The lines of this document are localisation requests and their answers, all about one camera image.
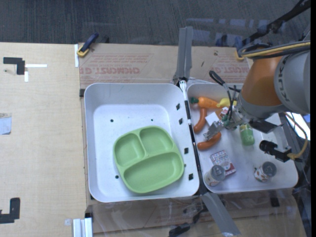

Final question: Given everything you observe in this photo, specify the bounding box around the brown cardboard board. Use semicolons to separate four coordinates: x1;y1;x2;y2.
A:
78;42;305;234

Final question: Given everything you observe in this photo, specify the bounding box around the white plastic tray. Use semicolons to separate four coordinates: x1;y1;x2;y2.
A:
186;82;299;194
83;82;200;203

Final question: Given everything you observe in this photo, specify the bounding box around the orange carrot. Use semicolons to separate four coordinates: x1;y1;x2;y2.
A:
189;96;220;109

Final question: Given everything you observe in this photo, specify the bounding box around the red and white carton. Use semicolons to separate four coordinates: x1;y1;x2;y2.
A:
209;150;237;177

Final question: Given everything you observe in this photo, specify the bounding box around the green bottle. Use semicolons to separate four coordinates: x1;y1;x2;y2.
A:
239;123;255;147

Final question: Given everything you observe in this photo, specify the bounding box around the red and white packet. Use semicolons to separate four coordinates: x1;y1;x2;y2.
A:
215;107;230;120

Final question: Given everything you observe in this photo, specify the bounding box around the orange sausage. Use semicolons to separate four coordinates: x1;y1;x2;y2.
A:
193;107;207;134
197;131;222;151

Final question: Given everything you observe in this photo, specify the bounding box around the green divided plate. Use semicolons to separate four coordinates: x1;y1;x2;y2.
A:
113;125;185;194

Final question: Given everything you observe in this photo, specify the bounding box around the yellow banana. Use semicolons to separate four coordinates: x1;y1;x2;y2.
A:
216;97;237;108

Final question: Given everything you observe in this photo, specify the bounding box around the black cylinder on white bracket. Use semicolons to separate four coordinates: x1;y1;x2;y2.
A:
259;122;293;163

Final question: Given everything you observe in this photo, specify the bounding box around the white can with orange print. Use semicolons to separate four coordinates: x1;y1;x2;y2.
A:
253;161;277;183
203;164;227;187

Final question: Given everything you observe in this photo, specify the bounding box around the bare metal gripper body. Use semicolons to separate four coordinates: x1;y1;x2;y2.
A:
213;110;248;133

